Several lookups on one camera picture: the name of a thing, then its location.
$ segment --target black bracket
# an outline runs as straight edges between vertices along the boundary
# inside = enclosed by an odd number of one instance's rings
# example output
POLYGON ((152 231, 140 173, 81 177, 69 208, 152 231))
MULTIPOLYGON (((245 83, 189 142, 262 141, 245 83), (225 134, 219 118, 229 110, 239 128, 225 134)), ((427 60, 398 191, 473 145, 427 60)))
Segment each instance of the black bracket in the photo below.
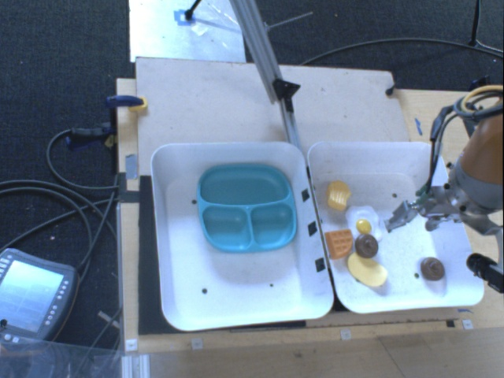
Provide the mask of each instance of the black bracket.
POLYGON ((276 79, 273 81, 273 88, 275 89, 276 97, 280 101, 283 99, 285 102, 286 110, 293 113, 294 106, 292 105, 292 97, 301 86, 282 79, 276 79))

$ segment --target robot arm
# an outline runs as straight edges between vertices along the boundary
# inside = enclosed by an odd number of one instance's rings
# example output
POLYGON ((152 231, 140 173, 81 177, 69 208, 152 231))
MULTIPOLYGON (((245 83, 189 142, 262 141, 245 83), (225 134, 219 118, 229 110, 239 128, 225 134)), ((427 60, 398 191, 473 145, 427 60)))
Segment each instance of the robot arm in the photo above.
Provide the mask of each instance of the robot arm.
POLYGON ((488 215, 502 210, 502 86, 478 88, 453 106, 443 108, 431 131, 431 170, 427 183, 417 192, 417 200, 405 201, 390 220, 391 232, 410 222, 417 214, 427 219, 425 227, 433 231, 446 221, 463 222, 481 235, 495 235, 498 244, 498 262, 480 254, 472 254, 467 266, 476 276, 488 281, 498 292, 504 292, 502 265, 502 226, 492 222, 488 215), (476 104, 489 98, 499 100, 487 109, 476 104), (441 139, 448 123, 455 117, 477 125, 474 133, 450 170, 443 186, 431 186, 432 175, 440 152, 441 139))

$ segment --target brown round toy food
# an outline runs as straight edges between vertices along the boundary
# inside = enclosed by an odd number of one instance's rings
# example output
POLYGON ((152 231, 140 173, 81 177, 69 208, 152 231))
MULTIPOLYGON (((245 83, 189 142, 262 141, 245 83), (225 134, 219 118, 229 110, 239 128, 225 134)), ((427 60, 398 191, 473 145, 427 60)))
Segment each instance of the brown round toy food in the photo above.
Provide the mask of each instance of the brown round toy food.
POLYGON ((355 251, 361 258, 372 258, 378 253, 378 241, 371 234, 360 234, 355 239, 355 251))
POLYGON ((425 258, 420 264, 420 270, 426 280, 437 281, 444 277, 443 263, 436 258, 425 258))

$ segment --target black carpet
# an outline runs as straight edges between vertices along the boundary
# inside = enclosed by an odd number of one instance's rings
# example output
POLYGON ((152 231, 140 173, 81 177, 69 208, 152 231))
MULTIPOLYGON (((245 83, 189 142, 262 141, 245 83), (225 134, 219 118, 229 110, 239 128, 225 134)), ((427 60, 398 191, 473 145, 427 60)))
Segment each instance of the black carpet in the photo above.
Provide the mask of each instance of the black carpet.
MULTIPOLYGON (((272 25, 313 15, 269 33, 278 61, 300 64, 325 51, 375 39, 419 37, 467 43, 476 0, 257 0, 272 25)), ((504 0, 483 0, 478 38, 502 49, 504 0)), ((56 133, 109 119, 104 99, 115 79, 133 77, 129 63, 128 0, 0 0, 0 182, 54 181, 44 160, 56 133)), ((314 65, 384 69, 400 88, 467 90, 490 76, 502 83, 502 60, 435 43, 383 43, 324 57, 314 65)), ((86 185, 113 182, 113 156, 102 145, 71 153, 58 144, 54 164, 86 185)), ((83 191, 93 199, 107 193, 83 191)), ((0 195, 0 245, 67 210, 42 195, 0 195)), ((99 219, 90 215, 95 231, 99 219)), ((78 265, 87 250, 76 217, 23 240, 18 249, 78 265)), ((117 248, 105 231, 92 257, 72 314, 58 340, 90 345, 118 307, 117 248)), ((111 328, 98 343, 111 347, 111 328)))

